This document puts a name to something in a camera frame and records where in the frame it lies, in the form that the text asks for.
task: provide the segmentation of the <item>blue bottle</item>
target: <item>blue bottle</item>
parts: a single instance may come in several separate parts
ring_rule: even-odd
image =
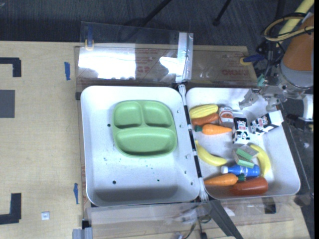
[[[233,173],[235,175],[244,174],[245,177],[257,177],[260,174],[260,168],[258,165],[254,165],[253,168],[249,168],[241,165],[225,166],[223,165],[220,168],[222,174],[224,173]]]

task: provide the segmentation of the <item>wooden table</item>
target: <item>wooden table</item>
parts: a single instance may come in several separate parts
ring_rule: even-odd
[[[0,57],[18,57],[22,77],[0,65],[0,90],[15,90],[14,118],[0,118],[0,214],[8,214],[11,193],[21,193],[19,223],[0,225],[0,238],[72,238],[81,227],[83,199],[75,100],[78,43],[0,42]],[[66,79],[64,62],[70,64]],[[78,184],[79,204],[73,192]],[[238,226],[244,238],[309,238],[301,210],[290,206],[288,221]],[[49,212],[49,220],[41,213]],[[209,238],[224,237],[219,228]],[[171,238],[171,234],[135,238]],[[192,233],[190,239],[199,238]]]

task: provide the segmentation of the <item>divided green tray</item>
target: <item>divided green tray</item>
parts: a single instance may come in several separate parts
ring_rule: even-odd
[[[117,149],[136,157],[165,155],[177,146],[177,134],[169,108],[158,101],[118,103],[112,114]]]

